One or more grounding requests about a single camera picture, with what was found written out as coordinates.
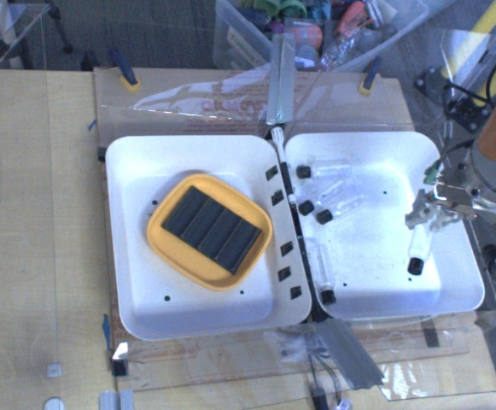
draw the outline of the robotic arm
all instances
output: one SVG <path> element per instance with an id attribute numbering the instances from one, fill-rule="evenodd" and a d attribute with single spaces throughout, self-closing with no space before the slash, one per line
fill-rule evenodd
<path id="1" fill-rule="evenodd" d="M 479 136 L 465 144 L 466 156 L 455 168 L 439 171 L 445 153 L 427 171 L 406 225 L 413 230 L 409 272 L 420 274 L 429 257 L 433 232 L 449 223 L 481 216 L 496 225 L 496 107 Z"/>

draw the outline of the black vial cap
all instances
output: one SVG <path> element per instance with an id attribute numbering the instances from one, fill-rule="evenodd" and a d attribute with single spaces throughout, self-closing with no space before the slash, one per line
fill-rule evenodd
<path id="1" fill-rule="evenodd" d="M 310 166 L 298 166 L 297 167 L 297 178 L 306 179 L 312 176 L 312 171 Z"/>
<path id="2" fill-rule="evenodd" d="M 409 260 L 409 267 L 407 268 L 407 271 L 411 275 L 420 275 L 422 273 L 423 268 L 424 268 L 424 261 L 422 261 L 420 258 L 411 258 Z"/>
<path id="3" fill-rule="evenodd" d="M 310 214 L 312 211 L 314 211 L 314 204 L 311 201 L 304 201 L 299 205 L 299 213 L 302 215 Z"/>
<path id="4" fill-rule="evenodd" d="M 324 305 L 334 304 L 336 301 L 335 292 L 332 289 L 324 290 L 320 293 L 320 295 L 322 296 L 322 303 Z"/>
<path id="5" fill-rule="evenodd" d="M 333 214 L 328 209 L 325 209 L 316 214 L 316 220 L 320 225 L 325 225 L 333 220 Z"/>

